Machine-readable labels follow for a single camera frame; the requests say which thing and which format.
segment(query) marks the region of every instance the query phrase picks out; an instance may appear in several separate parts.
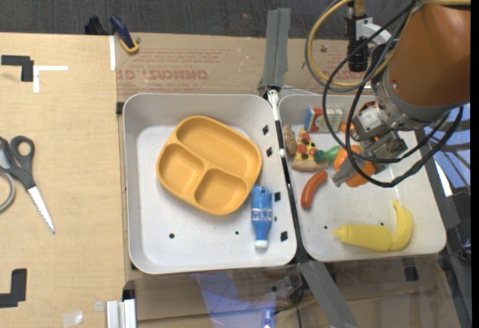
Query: gray scissors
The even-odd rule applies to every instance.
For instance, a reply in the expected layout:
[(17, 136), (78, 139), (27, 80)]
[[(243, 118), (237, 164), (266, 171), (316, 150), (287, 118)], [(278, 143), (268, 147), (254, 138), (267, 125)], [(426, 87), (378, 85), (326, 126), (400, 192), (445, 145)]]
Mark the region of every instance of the gray scissors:
[[(25, 155), (21, 154), (19, 150), (19, 146), (22, 143), (26, 143), (30, 147), (30, 151)], [(8, 144), (8, 142), (0, 136), (0, 171), (6, 172), (22, 182), (37, 208), (38, 213), (50, 232), (54, 234), (55, 227), (53, 226), (52, 218), (46, 209), (45, 202), (42, 199), (42, 195), (37, 188), (33, 176), (31, 176), (31, 161), (33, 160), (34, 152), (35, 144), (29, 138), (16, 136), (10, 141), (10, 144)]]

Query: blue bottle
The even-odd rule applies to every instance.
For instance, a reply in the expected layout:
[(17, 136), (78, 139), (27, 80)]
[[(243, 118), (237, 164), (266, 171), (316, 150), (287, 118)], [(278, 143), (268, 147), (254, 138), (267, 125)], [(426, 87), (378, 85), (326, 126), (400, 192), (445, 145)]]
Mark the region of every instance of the blue bottle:
[(268, 248), (268, 231), (272, 224), (272, 194), (263, 186), (254, 186), (251, 190), (251, 223), (256, 232), (254, 246)]

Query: yellow squeeze bottle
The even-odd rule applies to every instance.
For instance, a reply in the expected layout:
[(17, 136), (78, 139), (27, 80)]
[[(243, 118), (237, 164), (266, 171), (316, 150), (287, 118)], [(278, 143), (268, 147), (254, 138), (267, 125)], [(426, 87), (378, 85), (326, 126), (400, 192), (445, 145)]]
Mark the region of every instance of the yellow squeeze bottle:
[(391, 246), (391, 231), (383, 225), (345, 224), (333, 234), (343, 243), (376, 251), (388, 251)]

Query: orange plate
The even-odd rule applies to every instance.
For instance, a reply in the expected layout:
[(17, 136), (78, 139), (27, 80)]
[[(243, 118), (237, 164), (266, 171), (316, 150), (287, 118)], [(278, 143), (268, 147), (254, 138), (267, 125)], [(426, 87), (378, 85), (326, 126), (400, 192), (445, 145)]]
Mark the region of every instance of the orange plate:
[(258, 147), (203, 115), (181, 121), (156, 161), (159, 182), (178, 198), (214, 215), (237, 210), (261, 170)]

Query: scissors blade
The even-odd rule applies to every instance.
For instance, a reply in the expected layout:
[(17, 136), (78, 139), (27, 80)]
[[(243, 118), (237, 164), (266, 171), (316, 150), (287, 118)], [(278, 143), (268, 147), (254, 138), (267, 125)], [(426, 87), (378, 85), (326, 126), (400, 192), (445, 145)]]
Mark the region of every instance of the scissors blade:
[(27, 189), (28, 194), (30, 195), (31, 200), (33, 201), (33, 204), (35, 204), (35, 207), (37, 208), (38, 213), (42, 217), (43, 221), (45, 222), (46, 226), (52, 232), (52, 234), (55, 233), (55, 227), (53, 226), (53, 221), (52, 218), (50, 217), (50, 214), (48, 213), (48, 210), (46, 209), (45, 202), (43, 201), (42, 195), (40, 194), (40, 191), (38, 190), (37, 186), (33, 186), (32, 188)]

